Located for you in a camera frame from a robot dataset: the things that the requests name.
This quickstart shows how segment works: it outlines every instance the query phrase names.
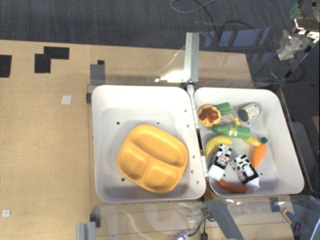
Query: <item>carrot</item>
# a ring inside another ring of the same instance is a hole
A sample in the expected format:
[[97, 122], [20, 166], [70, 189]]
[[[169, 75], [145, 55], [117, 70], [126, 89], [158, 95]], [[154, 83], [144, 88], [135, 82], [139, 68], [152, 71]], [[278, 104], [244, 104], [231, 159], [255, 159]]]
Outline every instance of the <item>carrot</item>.
[[262, 160], [265, 153], [267, 152], [267, 146], [266, 146], [267, 142], [268, 142], [268, 139], [266, 137], [262, 137], [261, 144], [255, 147], [253, 156], [252, 156], [252, 162], [251, 162], [253, 168], [257, 168], [260, 161]]
[[240, 193], [246, 193], [248, 190], [248, 187], [246, 185], [232, 185], [223, 179], [220, 179], [217, 182], [218, 186], [223, 188], [226, 191], [229, 191], [231, 193], [240, 194]]

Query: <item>green bottle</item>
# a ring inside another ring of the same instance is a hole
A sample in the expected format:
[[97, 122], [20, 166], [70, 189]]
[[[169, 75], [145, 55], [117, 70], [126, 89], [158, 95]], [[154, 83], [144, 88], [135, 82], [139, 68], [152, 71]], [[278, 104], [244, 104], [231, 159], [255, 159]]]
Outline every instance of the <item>green bottle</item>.
[[214, 133], [221, 133], [226, 136], [241, 138], [244, 140], [247, 140], [250, 137], [250, 129], [248, 127], [240, 127], [230, 124], [225, 126], [214, 125], [212, 131]]

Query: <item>cow print carton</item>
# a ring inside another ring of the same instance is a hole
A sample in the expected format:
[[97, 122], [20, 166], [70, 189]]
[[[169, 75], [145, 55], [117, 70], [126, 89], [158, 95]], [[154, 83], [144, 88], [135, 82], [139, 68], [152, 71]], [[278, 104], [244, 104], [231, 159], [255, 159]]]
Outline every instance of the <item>cow print carton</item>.
[[236, 171], [243, 185], [247, 184], [253, 188], [259, 188], [259, 175], [252, 166], [246, 154], [237, 156], [231, 162], [232, 168]]
[[232, 149], [224, 144], [217, 148], [216, 155], [213, 158], [212, 166], [208, 172], [209, 177], [220, 181], [225, 173]]

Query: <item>wooden table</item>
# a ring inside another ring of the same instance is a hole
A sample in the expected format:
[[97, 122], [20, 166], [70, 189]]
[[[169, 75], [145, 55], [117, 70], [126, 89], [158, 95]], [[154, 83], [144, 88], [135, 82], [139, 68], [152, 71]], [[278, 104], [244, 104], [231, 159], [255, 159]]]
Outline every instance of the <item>wooden table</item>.
[[[35, 73], [35, 54], [43, 54], [44, 46], [68, 47], [69, 59], [52, 59], [51, 73]], [[179, 53], [0, 40], [0, 55], [12, 56], [10, 77], [0, 78], [0, 210], [10, 209], [10, 217], [0, 218], [0, 239], [73, 240], [77, 223], [89, 221], [92, 193], [86, 94], [90, 64], [105, 61], [107, 79], [152, 79], [183, 66]], [[199, 67], [202, 80], [222, 86], [251, 85], [244, 54], [200, 52]], [[64, 96], [71, 96], [70, 104], [62, 104]], [[250, 232], [248, 227], [242, 225], [240, 230]], [[290, 226], [284, 221], [261, 222], [255, 227], [264, 236], [269, 234], [268, 239], [292, 239]], [[215, 239], [224, 239], [217, 225], [207, 231], [213, 232]], [[156, 232], [146, 236], [172, 239]], [[124, 234], [118, 239], [141, 236]]]

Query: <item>black floor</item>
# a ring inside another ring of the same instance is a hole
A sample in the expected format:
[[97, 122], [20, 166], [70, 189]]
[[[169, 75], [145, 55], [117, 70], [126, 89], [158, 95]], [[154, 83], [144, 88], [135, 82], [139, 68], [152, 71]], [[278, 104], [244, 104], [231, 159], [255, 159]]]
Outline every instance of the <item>black floor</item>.
[[[172, 10], [170, 0], [0, 0], [0, 39], [181, 49], [186, 31], [212, 32], [216, 30], [212, 21], [220, 25], [220, 30], [241, 21], [246, 29], [264, 26], [272, 30], [268, 45], [257, 49], [274, 55], [278, 48], [274, 40], [294, 25], [288, 11], [296, 1], [219, 0], [205, 7], [208, 13], [201, 9], [180, 14]], [[180, 10], [197, 6], [190, 0], [179, 0], [174, 5]], [[207, 47], [203, 41], [201, 49], [227, 48], [214, 42]], [[245, 53], [251, 73], [261, 81], [270, 68], [265, 67], [263, 58], [257, 65], [252, 62], [255, 47], [247, 48]], [[312, 117], [319, 116], [319, 44], [292, 74], [283, 92], [292, 120], [304, 125], [319, 166], [319, 135], [312, 121]]]

